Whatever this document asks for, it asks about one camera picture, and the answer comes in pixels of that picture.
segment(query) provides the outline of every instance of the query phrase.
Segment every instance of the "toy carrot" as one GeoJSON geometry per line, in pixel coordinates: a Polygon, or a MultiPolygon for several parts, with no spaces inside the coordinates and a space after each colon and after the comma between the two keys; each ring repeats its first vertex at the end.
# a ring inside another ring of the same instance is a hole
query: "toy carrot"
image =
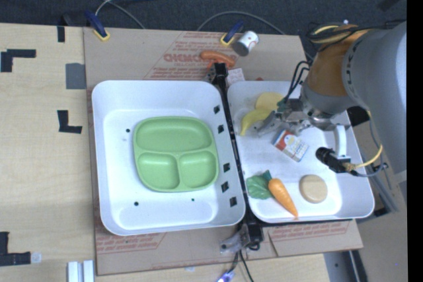
{"type": "Polygon", "coordinates": [[[278,201],[293,216],[298,217],[297,208],[293,204],[292,198],[282,181],[277,178],[272,178],[268,170],[263,173],[262,177],[268,181],[268,189],[276,201],[278,201]]]}

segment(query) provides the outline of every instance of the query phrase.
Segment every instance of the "wooden surface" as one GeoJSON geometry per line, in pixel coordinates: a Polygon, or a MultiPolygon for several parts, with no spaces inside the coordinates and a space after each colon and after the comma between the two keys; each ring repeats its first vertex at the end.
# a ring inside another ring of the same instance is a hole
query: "wooden surface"
{"type": "MultiPolygon", "coordinates": [[[[66,263],[95,258],[85,90],[67,90],[65,65],[84,63],[82,28],[0,24],[0,51],[35,49],[0,73],[0,231],[9,252],[40,252],[42,262],[0,267],[2,281],[66,281],[66,263]],[[57,110],[81,134],[60,133],[57,110]]],[[[255,260],[255,281],[328,281],[322,254],[255,260]]],[[[96,281],[215,281],[227,264],[96,277],[96,281]]],[[[239,264],[234,282],[248,281],[239,264]]]]}

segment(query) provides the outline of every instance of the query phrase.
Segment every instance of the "white tray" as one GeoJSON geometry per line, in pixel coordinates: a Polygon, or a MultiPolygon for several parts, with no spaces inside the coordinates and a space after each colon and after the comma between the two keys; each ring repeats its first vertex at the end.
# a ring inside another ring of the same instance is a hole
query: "white tray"
{"type": "Polygon", "coordinates": [[[100,215],[110,232],[133,235],[221,227],[243,218],[245,201],[214,86],[202,81],[105,81],[93,91],[93,118],[100,215]],[[210,127],[219,158],[213,185],[163,193],[142,184],[132,131],[141,120],[158,116],[189,116],[210,127]]]}
{"type": "MultiPolygon", "coordinates": [[[[244,179],[269,170],[274,178],[281,179],[285,184],[297,207],[299,217],[294,220],[293,216],[274,199],[260,200],[249,197],[252,212],[267,223],[326,221],[368,216],[374,208],[369,180],[350,174],[335,174],[315,156],[319,147],[335,148],[333,132],[323,132],[315,127],[304,130],[300,138],[309,145],[309,148],[300,162],[295,162],[272,145],[276,132],[259,137],[254,127],[258,127],[260,122],[250,128],[244,136],[239,135],[241,119],[254,109],[256,99],[261,93],[279,92],[285,96],[288,88],[289,82],[242,81],[231,85],[228,90],[244,179]],[[306,174],[319,175],[326,182],[328,197],[322,203],[313,204],[302,198],[298,183],[306,174]]],[[[299,90],[296,90],[292,98],[298,95],[299,90]]],[[[346,112],[338,116],[335,122],[346,125],[350,123],[346,112]]],[[[346,131],[346,137],[348,156],[352,158],[353,163],[361,163],[362,159],[352,128],[346,131]]],[[[364,173],[364,169],[359,169],[358,172],[364,173]]]]}

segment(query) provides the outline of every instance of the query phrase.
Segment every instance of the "green plate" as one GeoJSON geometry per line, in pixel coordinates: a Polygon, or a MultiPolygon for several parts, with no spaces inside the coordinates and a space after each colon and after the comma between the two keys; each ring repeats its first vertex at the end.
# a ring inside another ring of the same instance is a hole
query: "green plate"
{"type": "Polygon", "coordinates": [[[210,128],[191,117],[141,121],[134,131],[134,155],[141,181],[158,192],[189,192],[213,184],[219,174],[210,128]]]}

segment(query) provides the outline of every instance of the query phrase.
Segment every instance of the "cardboard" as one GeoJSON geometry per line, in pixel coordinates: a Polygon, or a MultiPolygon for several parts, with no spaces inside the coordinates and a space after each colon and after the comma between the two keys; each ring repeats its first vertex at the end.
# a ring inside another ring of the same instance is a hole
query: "cardboard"
{"type": "MultiPolygon", "coordinates": [[[[260,35],[260,43],[241,57],[219,43],[222,33],[113,28],[108,31],[110,39],[102,42],[92,28],[83,30],[97,274],[231,262],[233,254],[221,254],[219,242],[233,235],[235,226],[139,236],[116,236],[103,227],[98,212],[91,93],[95,85],[105,80],[205,79],[208,62],[199,57],[202,50],[217,50],[234,58],[234,68],[242,70],[240,79],[290,81],[298,61],[305,59],[300,39],[260,35]]],[[[264,235],[260,250],[247,250],[249,260],[362,247],[354,220],[265,227],[264,235]]]]}

